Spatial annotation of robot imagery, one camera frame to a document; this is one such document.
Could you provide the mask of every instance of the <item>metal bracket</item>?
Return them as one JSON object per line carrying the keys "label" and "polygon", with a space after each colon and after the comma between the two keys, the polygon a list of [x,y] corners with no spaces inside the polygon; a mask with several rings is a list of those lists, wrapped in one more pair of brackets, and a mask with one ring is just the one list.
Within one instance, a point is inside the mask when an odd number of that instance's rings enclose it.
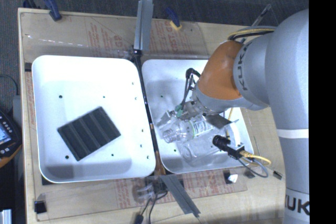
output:
{"label": "metal bracket", "polygon": [[166,176],[160,176],[160,178],[166,184],[167,189],[174,196],[175,200],[177,201],[183,212],[185,214],[192,213],[196,218],[198,218],[199,217],[198,214],[200,214],[201,212],[194,204],[194,202],[191,200],[190,196],[181,185],[177,176],[166,175]]}
{"label": "metal bracket", "polygon": [[212,126],[215,126],[218,129],[221,129],[225,125],[233,123],[232,121],[229,121],[228,119],[224,118],[223,116],[219,114],[203,113],[202,116],[207,123],[211,124]]}
{"label": "metal bracket", "polygon": [[139,1],[134,39],[135,50],[149,50],[153,6],[153,0]]}
{"label": "metal bracket", "polygon": [[176,117],[175,111],[166,111],[158,122],[158,126],[167,124],[172,119],[172,117]]}
{"label": "metal bracket", "polygon": [[0,224],[12,224],[11,209],[6,209],[0,212]]}

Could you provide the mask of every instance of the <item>blue clamp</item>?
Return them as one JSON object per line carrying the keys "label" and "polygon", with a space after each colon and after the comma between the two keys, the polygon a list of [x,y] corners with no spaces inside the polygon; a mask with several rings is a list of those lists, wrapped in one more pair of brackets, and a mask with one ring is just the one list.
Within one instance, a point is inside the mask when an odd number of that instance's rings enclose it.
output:
{"label": "blue clamp", "polygon": [[40,6],[36,6],[34,0],[24,0],[23,8],[40,8]]}
{"label": "blue clamp", "polygon": [[56,0],[43,0],[48,9],[50,10],[49,14],[53,18],[54,21],[61,20],[62,16],[58,11],[58,7],[56,4]]}
{"label": "blue clamp", "polygon": [[180,20],[178,19],[177,14],[171,8],[166,8],[166,12],[168,14],[169,19],[172,20],[170,22],[171,26],[175,30],[180,30],[182,28],[182,25],[180,24]]}

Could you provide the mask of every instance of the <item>wooden table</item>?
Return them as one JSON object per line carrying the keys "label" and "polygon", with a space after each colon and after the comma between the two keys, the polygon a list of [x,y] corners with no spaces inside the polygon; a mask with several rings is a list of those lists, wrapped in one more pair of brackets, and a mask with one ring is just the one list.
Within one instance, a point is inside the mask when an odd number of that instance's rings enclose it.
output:
{"label": "wooden table", "polygon": [[[53,213],[46,216],[45,220],[43,217],[37,218],[34,212],[34,201],[43,199],[43,195],[50,196],[52,193],[57,196],[58,193],[64,194],[68,191],[73,193],[76,191],[74,188],[80,190],[81,187],[90,187],[90,184],[94,186],[95,183],[42,185],[36,152],[32,86],[27,83],[31,79],[30,63],[43,54],[65,53],[103,57],[105,53],[110,53],[111,57],[112,54],[122,54],[134,41],[136,18],[70,12],[61,14],[62,21],[54,22],[47,10],[18,10],[27,223],[133,223],[135,214],[141,210],[139,207],[92,214],[83,212],[73,217],[56,218],[57,212],[64,209],[55,206],[48,208]],[[181,32],[173,35],[168,25],[169,21],[166,20],[154,19],[152,22],[151,50],[158,56],[163,52],[177,54],[178,50],[183,54],[189,50],[192,57],[209,56],[229,33],[243,28],[234,25],[182,22]],[[242,113],[255,153],[272,160],[270,174],[272,170],[276,170],[284,175],[284,161],[271,110],[255,112],[242,109]],[[285,177],[282,180],[272,175],[267,179],[248,179],[241,175],[240,180],[246,184],[247,191],[193,199],[201,211],[201,220],[210,223],[281,223]],[[88,204],[90,201],[82,200],[67,205],[67,209],[85,208]],[[176,202],[155,205],[151,219],[154,223],[199,223],[192,214],[184,215]]]}

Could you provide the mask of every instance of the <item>white plastic tray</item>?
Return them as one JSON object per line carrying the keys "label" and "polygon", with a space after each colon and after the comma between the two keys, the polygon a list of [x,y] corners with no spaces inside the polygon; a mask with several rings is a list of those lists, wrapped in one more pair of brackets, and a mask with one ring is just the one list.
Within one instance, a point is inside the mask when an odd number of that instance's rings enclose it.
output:
{"label": "white plastic tray", "polygon": [[[207,60],[148,60],[143,64],[142,73],[145,83],[145,90],[148,98],[152,119],[155,127],[156,139],[160,157],[164,167],[171,173],[181,174],[199,172],[204,170],[237,167],[241,164],[228,157],[227,153],[218,152],[213,156],[190,165],[180,155],[176,143],[167,143],[162,139],[158,127],[162,115],[167,110],[174,110],[183,99],[185,85],[185,72],[188,68],[194,68],[201,73]],[[235,136],[245,144],[245,150],[253,153],[253,147],[246,125],[239,108],[234,108],[231,120],[238,120],[236,124],[239,133]]]}
{"label": "white plastic tray", "polygon": [[[145,177],[155,155],[134,64],[123,59],[40,56],[33,62],[39,167],[54,183]],[[57,128],[103,107],[121,133],[80,161]]]}

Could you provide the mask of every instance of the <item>black rubber mat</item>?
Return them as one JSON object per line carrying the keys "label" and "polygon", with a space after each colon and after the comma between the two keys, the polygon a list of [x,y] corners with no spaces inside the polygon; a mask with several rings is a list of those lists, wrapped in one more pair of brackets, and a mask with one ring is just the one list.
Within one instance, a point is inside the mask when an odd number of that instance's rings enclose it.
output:
{"label": "black rubber mat", "polygon": [[102,107],[63,125],[57,131],[78,161],[120,136]]}

